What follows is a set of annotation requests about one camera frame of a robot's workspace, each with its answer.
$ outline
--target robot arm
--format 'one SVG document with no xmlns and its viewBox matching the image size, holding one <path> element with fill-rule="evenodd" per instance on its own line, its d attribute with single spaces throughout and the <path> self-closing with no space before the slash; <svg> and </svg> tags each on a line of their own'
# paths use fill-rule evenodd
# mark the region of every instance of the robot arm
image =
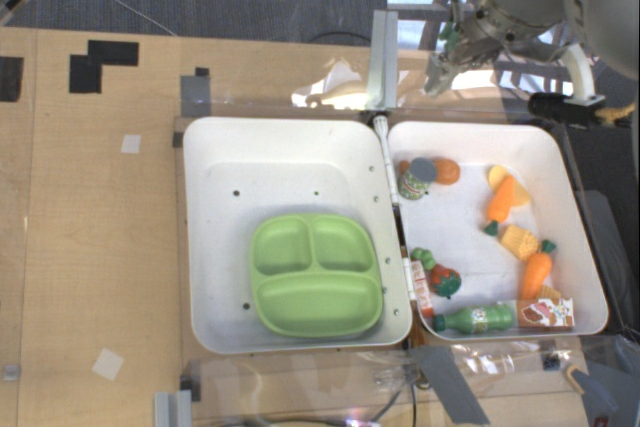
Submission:
<svg viewBox="0 0 640 427">
<path fill-rule="evenodd" d="M 437 96 L 459 73 L 491 64 L 501 52 L 537 62 L 561 61 L 571 74 L 574 95 L 534 95 L 530 110 L 578 126 L 594 122 L 604 99 L 595 94 L 581 47 L 538 39 L 563 19 L 611 68 L 638 79 L 638 0 L 478 0 L 472 15 L 445 26 L 445 51 L 430 57 L 426 92 Z"/>
</svg>

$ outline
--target green bottle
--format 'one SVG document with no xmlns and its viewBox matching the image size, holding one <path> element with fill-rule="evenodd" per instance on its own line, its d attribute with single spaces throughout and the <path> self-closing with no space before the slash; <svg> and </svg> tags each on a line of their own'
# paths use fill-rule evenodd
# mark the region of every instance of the green bottle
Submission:
<svg viewBox="0 0 640 427">
<path fill-rule="evenodd" d="M 514 323 L 515 319 L 509 305 L 500 303 L 493 306 L 463 308 L 451 315 L 433 317 L 433 329 L 436 333 L 445 329 L 455 329 L 466 334 L 504 331 Z"/>
</svg>

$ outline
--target wooden table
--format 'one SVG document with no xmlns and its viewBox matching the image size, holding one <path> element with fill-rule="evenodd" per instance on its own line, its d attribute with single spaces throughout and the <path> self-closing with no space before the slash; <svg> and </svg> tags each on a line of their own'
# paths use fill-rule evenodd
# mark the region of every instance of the wooden table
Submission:
<svg viewBox="0 0 640 427">
<path fill-rule="evenodd" d="M 138 42 L 139 64 L 104 66 L 102 94 L 70 94 L 69 56 L 86 54 L 89 39 Z M 0 56 L 25 60 L 20 101 L 0 103 L 0 365 L 19 363 L 22 372 L 0 382 L 0 426 L 150 426 L 154 393 L 175 392 L 185 358 L 198 353 L 181 323 L 172 147 L 180 77 L 209 68 L 214 111 L 253 102 L 270 106 L 264 115 L 299 115 L 289 108 L 292 91 L 322 80 L 338 60 L 366 83 L 368 49 L 4 28 Z M 408 94 L 424 57 L 403 55 Z M 141 136 L 138 153 L 122 152 L 127 135 Z M 580 359 L 576 340 L 562 343 Z M 92 371 L 105 348 L 124 359 L 114 380 Z M 236 386 L 224 413 L 253 412 L 255 374 L 225 374 L 233 362 L 199 354 L 218 391 Z M 261 403 L 278 403 L 297 372 L 289 368 L 260 383 Z M 333 369 L 309 382 L 366 402 L 370 384 L 358 389 L 347 377 Z M 559 373 L 472 384 L 493 425 L 531 425 L 523 409 L 535 411 L 536 425 L 584 424 L 581 400 Z M 449 425 L 432 392 L 419 401 L 422 425 Z M 407 425 L 411 407 L 399 402 L 385 419 Z M 211 409 L 194 408 L 198 425 L 223 414 Z"/>
</svg>

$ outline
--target tin can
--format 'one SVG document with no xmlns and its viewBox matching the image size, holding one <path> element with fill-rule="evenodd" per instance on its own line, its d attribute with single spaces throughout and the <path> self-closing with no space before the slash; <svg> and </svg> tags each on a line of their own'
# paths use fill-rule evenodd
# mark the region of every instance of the tin can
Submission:
<svg viewBox="0 0 640 427">
<path fill-rule="evenodd" d="M 433 162 L 425 158 L 411 161 L 409 169 L 398 178 L 398 192 L 406 199 L 420 199 L 429 190 L 429 185 L 438 176 L 438 170 Z"/>
</svg>

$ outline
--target bottle label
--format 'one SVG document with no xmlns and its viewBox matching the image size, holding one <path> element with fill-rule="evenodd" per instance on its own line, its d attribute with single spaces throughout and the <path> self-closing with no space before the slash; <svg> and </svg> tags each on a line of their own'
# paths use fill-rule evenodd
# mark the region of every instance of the bottle label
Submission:
<svg viewBox="0 0 640 427">
<path fill-rule="evenodd" d="M 487 312 L 484 308 L 473 308 L 471 310 L 471 332 L 486 333 L 489 329 L 489 321 L 487 320 Z"/>
</svg>

